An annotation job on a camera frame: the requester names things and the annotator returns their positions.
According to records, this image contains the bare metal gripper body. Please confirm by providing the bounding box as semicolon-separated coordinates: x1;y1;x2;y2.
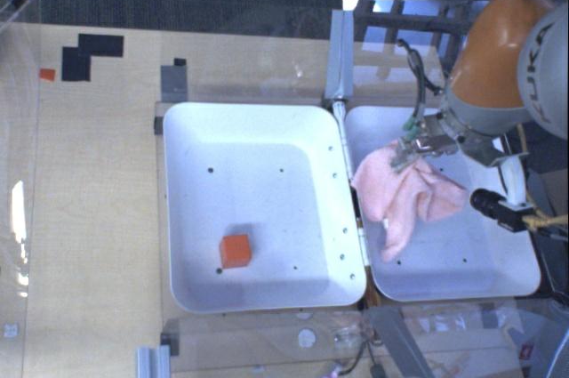
398;113;466;159

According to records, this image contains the pink cloth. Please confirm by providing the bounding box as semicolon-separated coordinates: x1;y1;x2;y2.
350;140;470;264

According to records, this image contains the white plastic tray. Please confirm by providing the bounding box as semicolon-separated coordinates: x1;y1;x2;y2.
162;101;368;315
344;105;543;303

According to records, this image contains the pale wood board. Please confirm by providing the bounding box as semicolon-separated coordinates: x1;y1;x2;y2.
158;28;552;378

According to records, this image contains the orange cube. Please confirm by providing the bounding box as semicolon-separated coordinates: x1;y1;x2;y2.
218;233;253;270

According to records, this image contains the black cylinder on white bracket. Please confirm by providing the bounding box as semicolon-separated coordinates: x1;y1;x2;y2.
469;155;534;234

